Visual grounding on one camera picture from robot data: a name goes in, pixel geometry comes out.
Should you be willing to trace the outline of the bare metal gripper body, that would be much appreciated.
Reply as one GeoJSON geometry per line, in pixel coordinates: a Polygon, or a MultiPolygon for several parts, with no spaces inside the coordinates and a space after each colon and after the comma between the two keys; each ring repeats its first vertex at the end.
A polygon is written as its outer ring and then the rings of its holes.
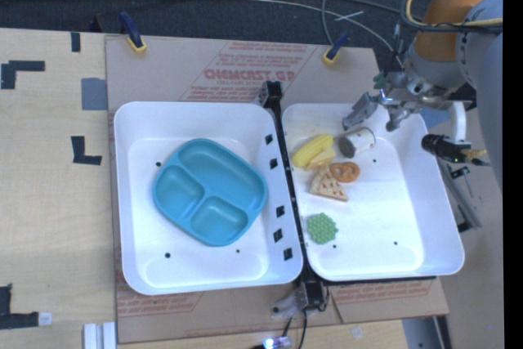
{"type": "Polygon", "coordinates": [[[378,103],[397,113],[416,113],[422,107],[449,108],[449,77],[441,70],[382,70],[378,74],[378,90],[378,103]]]}

